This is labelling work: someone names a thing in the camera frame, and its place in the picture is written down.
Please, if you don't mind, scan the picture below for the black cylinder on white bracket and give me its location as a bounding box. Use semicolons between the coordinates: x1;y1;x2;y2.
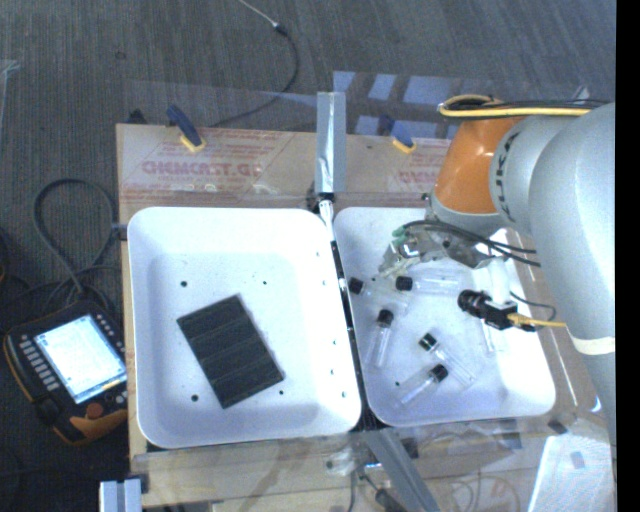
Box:
456;259;520;332

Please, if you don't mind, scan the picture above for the brown cardboard board red print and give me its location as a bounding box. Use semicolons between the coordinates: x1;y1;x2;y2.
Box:
115;123;577;460

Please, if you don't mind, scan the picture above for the white plastic tray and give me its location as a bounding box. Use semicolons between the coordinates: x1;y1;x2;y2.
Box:
126;205;363;450
331;205;558;429

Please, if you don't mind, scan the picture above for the black ribbed rectangular pad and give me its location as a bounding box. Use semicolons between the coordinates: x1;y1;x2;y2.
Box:
175;294;287;411

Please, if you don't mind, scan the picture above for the clear plastic bottle black cap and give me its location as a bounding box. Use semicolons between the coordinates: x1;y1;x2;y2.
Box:
363;308;396;370
418;332;477;389
479;319;499;358
394;273;464;297
347;276;409;311
398;363;450;407

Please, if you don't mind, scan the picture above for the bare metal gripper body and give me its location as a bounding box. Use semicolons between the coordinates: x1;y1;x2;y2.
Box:
398;226;495;270

